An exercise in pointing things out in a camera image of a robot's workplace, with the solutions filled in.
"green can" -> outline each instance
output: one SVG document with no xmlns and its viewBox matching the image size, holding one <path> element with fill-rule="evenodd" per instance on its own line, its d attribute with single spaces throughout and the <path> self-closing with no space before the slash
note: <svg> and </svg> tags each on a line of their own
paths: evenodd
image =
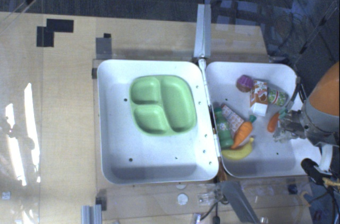
<svg viewBox="0 0 340 224">
<path fill-rule="evenodd" d="M 276 89 L 268 89 L 268 102 L 270 104 L 275 104 L 278 106 L 284 106 L 287 99 L 287 94 L 285 92 L 276 90 Z"/>
</svg>

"green plate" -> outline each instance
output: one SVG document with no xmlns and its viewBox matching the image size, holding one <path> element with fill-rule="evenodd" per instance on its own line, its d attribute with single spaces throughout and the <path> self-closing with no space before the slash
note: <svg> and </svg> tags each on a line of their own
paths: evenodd
<svg viewBox="0 0 340 224">
<path fill-rule="evenodd" d="M 191 130 L 197 122 L 189 85 L 177 76 L 139 77 L 130 86 L 133 120 L 141 132 L 173 135 Z"/>
</svg>

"metal bracket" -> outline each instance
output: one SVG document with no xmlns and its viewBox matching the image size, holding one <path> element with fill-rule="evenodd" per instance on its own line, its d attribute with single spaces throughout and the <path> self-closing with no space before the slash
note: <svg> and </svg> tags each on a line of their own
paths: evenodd
<svg viewBox="0 0 340 224">
<path fill-rule="evenodd" d="M 198 4 L 194 58 L 210 57 L 211 7 L 210 4 Z"/>
<path fill-rule="evenodd" d="M 102 224 L 101 205 L 82 206 L 81 224 Z"/>
</svg>

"yellow banana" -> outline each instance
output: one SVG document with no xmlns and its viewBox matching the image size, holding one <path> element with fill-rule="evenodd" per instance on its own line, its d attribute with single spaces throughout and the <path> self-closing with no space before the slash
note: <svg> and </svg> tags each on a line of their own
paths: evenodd
<svg viewBox="0 0 340 224">
<path fill-rule="evenodd" d="M 253 141 L 254 138 L 250 137 L 249 142 L 244 146 L 234 150 L 222 150 L 222 155 L 229 160 L 241 160 L 244 157 L 248 156 L 249 153 L 253 150 Z"/>
</svg>

